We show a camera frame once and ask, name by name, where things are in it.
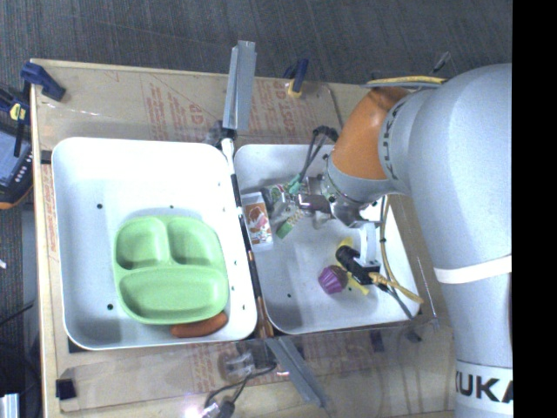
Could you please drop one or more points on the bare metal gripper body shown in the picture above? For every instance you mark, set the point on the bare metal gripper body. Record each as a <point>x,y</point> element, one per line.
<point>344,209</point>

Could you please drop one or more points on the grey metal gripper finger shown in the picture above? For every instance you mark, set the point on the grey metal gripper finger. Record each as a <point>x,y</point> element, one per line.
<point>285,216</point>
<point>283,196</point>

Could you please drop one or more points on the green and white packet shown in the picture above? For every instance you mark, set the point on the green and white packet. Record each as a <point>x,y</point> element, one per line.
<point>287,228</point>

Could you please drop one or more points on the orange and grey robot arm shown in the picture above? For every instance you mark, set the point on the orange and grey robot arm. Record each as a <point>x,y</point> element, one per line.
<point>452,177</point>

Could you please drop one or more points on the white carton with brown print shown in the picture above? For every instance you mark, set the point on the white carton with brown print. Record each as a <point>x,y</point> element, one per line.
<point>257,224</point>

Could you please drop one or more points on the yellow banana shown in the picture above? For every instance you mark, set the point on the yellow banana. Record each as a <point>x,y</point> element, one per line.
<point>346,242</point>

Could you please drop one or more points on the purple cupcake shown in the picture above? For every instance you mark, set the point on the purple cupcake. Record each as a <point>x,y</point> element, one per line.
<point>333,279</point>

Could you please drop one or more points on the white plastic tray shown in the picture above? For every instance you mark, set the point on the white plastic tray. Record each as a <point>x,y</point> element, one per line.
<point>95,277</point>
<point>300,285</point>

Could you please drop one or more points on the green divided plate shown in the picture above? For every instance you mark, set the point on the green divided plate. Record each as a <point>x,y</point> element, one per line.
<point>174,285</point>

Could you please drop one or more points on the brown sausage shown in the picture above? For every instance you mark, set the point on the brown sausage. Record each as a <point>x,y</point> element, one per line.
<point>196,329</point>

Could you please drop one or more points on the brown cardboard board red print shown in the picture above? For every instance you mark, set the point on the brown cardboard board red print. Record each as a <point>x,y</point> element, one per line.
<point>130,103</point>

